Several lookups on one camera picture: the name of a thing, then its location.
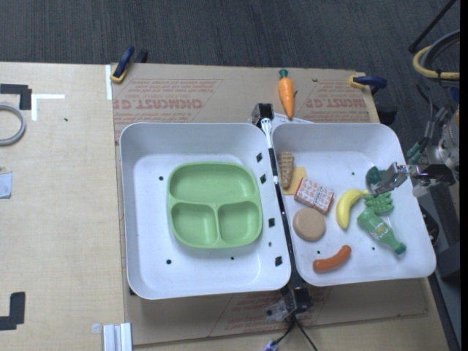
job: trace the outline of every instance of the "gray ring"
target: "gray ring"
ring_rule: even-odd
[[[15,135],[7,139],[0,139],[0,146],[9,146],[10,144],[18,142],[23,136],[24,131],[26,130],[26,119],[24,118],[24,115],[21,113],[21,111],[12,105],[0,103],[0,110],[8,110],[9,112],[15,114],[21,122],[20,129]]]

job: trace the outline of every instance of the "hot dog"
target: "hot dog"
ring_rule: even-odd
[[[344,263],[346,260],[350,258],[351,255],[351,247],[347,244],[343,245],[340,250],[335,253],[335,255],[327,258],[327,259],[316,259],[312,263],[312,267],[317,272],[325,272],[329,271],[330,269],[334,269]]]

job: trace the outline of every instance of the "green bottle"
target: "green bottle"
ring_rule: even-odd
[[[366,229],[374,239],[389,245],[396,254],[402,254],[406,251],[407,247],[395,238],[393,229],[378,217],[372,208],[366,208],[359,215],[358,224]]]

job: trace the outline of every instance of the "toy carrot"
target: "toy carrot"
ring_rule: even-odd
[[[294,85],[291,79],[287,77],[286,69],[281,69],[279,75],[281,75],[278,82],[279,98],[287,117],[291,119],[294,113]]]

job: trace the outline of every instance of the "green divided tray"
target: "green divided tray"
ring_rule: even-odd
[[[170,227],[187,246],[245,246],[262,231],[257,181],[239,164],[191,162],[178,166],[168,179],[167,205]]]

